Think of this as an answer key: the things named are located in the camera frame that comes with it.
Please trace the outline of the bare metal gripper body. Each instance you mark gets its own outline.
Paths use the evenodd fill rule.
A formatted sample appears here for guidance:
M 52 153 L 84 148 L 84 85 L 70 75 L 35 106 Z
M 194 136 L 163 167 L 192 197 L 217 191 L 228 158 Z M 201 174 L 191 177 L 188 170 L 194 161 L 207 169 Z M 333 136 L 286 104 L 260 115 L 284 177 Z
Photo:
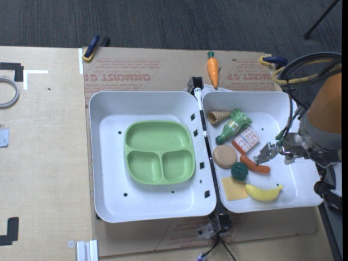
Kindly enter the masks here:
M 317 165 L 328 168 L 340 163 L 339 151 L 339 134 L 311 136 L 308 133 L 290 133 L 280 149 L 280 154 L 293 159 L 310 159 Z

